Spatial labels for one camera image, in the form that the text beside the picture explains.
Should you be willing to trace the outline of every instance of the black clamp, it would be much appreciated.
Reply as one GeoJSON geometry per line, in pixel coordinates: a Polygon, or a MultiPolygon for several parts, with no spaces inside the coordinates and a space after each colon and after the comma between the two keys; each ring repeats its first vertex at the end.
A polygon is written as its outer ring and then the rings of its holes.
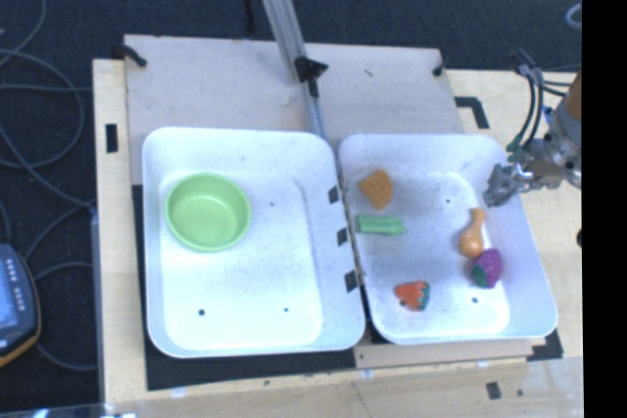
{"type": "Polygon", "coordinates": [[[317,78],[329,68],[329,65],[315,62],[314,60],[310,60],[304,56],[297,58],[294,65],[296,66],[296,72],[298,73],[300,81],[308,84],[310,94],[314,98],[319,98],[320,93],[317,89],[317,78]]]}

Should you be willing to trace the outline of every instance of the green plate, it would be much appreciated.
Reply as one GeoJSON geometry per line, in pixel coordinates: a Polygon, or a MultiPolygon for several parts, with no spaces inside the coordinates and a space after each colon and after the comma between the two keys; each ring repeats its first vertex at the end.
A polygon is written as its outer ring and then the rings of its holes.
{"type": "Polygon", "coordinates": [[[190,248],[221,251],[234,246],[251,223],[251,205],[231,180],[211,173],[187,176],[166,198],[172,233],[190,248]]]}

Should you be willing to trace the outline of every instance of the dark background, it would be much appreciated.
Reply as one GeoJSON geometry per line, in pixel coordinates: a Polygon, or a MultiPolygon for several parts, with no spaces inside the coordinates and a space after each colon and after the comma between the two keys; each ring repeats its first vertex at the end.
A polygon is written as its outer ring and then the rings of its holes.
{"type": "MultiPolygon", "coordinates": [[[[47,17],[23,51],[62,71],[80,88],[91,86],[91,62],[110,58],[126,33],[271,39],[261,0],[45,0],[47,17]]],[[[506,69],[509,51],[525,49],[547,70],[576,70],[582,32],[564,22],[580,0],[295,0],[307,42],[435,47],[454,69],[506,69]]],[[[0,48],[14,49],[39,17],[38,0],[0,0],[0,48]]],[[[63,86],[50,71],[14,58],[0,68],[5,83],[63,86]]],[[[91,93],[80,92],[86,123],[79,141],[38,172],[82,200],[95,197],[91,93]]],[[[68,144],[79,125],[69,93],[0,91],[0,124],[31,163],[68,144]]],[[[0,138],[0,159],[15,157],[0,138]]],[[[8,239],[21,253],[74,205],[53,195],[24,169],[0,166],[0,201],[11,223],[8,239]]],[[[90,213],[78,210],[32,251],[34,275],[51,266],[91,261],[90,213]]],[[[0,241],[7,240],[0,220],[0,241]]],[[[37,283],[41,344],[65,362],[96,362],[93,281],[88,268],[66,268],[37,283]]],[[[0,412],[95,402],[95,371],[63,368],[32,349],[0,369],[0,412]]]]}

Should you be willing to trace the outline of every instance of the green object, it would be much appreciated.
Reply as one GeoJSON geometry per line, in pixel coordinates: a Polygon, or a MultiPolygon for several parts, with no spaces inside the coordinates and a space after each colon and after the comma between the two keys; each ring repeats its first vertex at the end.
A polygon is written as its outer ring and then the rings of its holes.
{"type": "Polygon", "coordinates": [[[357,226],[363,234],[399,235],[406,231],[405,225],[396,216],[358,214],[357,226]]]}
{"type": "Polygon", "coordinates": [[[244,192],[231,180],[211,173],[183,178],[166,198],[170,230],[197,251],[221,251],[235,245],[246,234],[251,213],[244,192]]]}

